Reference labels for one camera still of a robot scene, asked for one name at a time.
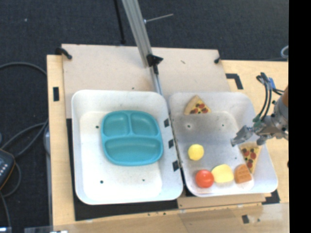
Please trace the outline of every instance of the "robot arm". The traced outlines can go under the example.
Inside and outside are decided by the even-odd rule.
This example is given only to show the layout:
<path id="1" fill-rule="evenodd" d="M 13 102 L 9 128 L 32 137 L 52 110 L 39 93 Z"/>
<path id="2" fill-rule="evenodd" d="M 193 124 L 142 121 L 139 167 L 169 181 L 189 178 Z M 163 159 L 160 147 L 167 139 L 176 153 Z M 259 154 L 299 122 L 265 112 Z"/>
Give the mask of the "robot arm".
<path id="1" fill-rule="evenodd" d="M 275 137 L 276 139 L 285 138 L 288 140 L 288 86 L 283 92 L 279 93 L 278 90 L 272 88 L 270 80 L 261 73 L 257 79 L 265 85 L 266 88 L 266 101 L 262 111 L 253 119 L 254 125 L 252 127 L 243 126 L 238 132 L 237 136 L 231 139 L 231 145 L 235 146 L 245 142 L 252 137 L 253 134 L 259 136 L 257 139 L 258 145 L 265 144 L 266 140 Z M 274 103 L 274 111 L 268 116 L 267 112 L 271 103 L 272 91 L 280 94 L 280 98 Z M 265 106 L 267 105 L 264 115 L 262 115 Z"/>

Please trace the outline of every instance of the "black electronic device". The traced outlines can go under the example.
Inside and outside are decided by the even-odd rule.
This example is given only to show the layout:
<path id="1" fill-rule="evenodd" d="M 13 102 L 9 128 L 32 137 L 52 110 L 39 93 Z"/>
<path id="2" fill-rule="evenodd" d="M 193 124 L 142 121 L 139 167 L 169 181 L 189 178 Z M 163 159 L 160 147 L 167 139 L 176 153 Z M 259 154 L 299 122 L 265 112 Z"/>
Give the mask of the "black electronic device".
<path id="1" fill-rule="evenodd" d="M 12 154 L 0 149 L 0 190 L 9 179 L 15 166 L 15 158 Z"/>

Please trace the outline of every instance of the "toy food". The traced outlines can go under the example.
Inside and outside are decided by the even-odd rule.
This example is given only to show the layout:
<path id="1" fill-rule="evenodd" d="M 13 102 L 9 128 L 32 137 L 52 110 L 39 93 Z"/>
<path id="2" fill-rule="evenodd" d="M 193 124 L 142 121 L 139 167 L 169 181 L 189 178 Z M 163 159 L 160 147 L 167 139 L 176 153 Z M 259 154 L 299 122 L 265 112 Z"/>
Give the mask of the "toy food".
<path id="1" fill-rule="evenodd" d="M 234 170 L 234 180 L 237 184 L 244 183 L 252 180 L 252 175 L 250 174 L 246 164 L 238 165 Z"/>
<path id="2" fill-rule="evenodd" d="M 194 96 L 189 103 L 187 104 L 184 114 L 205 114 L 207 112 L 211 112 L 210 108 L 203 102 L 203 100 L 198 96 Z"/>
<path id="3" fill-rule="evenodd" d="M 227 164 L 214 167 L 212 174 L 214 176 L 215 182 L 217 183 L 224 183 L 234 180 L 232 169 Z"/>
<path id="4" fill-rule="evenodd" d="M 204 148 L 200 144 L 193 144 L 188 149 L 188 156 L 191 160 L 198 161 L 204 155 Z"/>
<path id="5" fill-rule="evenodd" d="M 210 171 L 202 169 L 196 173 L 195 182 L 201 188 L 209 188 L 214 184 L 214 176 Z"/>
<path id="6" fill-rule="evenodd" d="M 239 145 L 239 148 L 242 151 L 249 171 L 251 173 L 254 173 L 257 165 L 257 160 L 261 152 L 261 146 L 258 146 L 256 142 L 245 142 Z"/>

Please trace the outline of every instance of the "dark carpet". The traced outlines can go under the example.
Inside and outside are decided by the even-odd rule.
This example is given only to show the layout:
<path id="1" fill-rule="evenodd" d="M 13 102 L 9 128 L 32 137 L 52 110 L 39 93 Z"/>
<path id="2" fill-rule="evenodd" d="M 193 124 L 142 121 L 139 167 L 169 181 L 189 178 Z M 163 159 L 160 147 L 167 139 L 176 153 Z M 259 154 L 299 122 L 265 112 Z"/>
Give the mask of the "dark carpet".
<path id="1" fill-rule="evenodd" d="M 217 49 L 227 60 L 283 61 L 289 43 L 289 0 L 138 0 L 148 22 L 152 47 Z M 126 46 L 135 46 L 118 0 Z M 47 54 L 63 43 L 120 45 L 113 0 L 0 0 L 0 66 L 27 62 L 46 70 Z M 26 65 L 0 69 L 0 133 L 3 146 L 11 137 L 48 117 L 44 73 Z M 21 135 L 6 151 L 19 153 L 40 128 Z M 14 233 L 49 222 L 46 152 L 43 135 L 16 159 L 21 181 L 5 197 Z M 3 188 L 18 182 L 15 169 Z M 7 226 L 0 202 L 0 226 Z"/>

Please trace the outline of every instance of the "toy pizza slice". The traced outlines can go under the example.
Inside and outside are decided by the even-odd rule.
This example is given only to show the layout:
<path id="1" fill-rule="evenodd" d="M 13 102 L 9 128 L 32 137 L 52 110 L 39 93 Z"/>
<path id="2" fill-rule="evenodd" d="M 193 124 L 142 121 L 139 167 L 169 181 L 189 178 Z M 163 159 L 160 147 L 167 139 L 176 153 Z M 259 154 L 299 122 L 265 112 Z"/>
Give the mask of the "toy pizza slice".
<path id="1" fill-rule="evenodd" d="M 184 114 L 205 114 L 211 112 L 210 108 L 203 102 L 203 100 L 198 96 L 194 96 L 187 104 Z"/>
<path id="2" fill-rule="evenodd" d="M 255 172 L 257 160 L 261 152 L 261 146 L 256 142 L 246 142 L 239 145 L 245 159 L 246 165 L 251 173 Z"/>

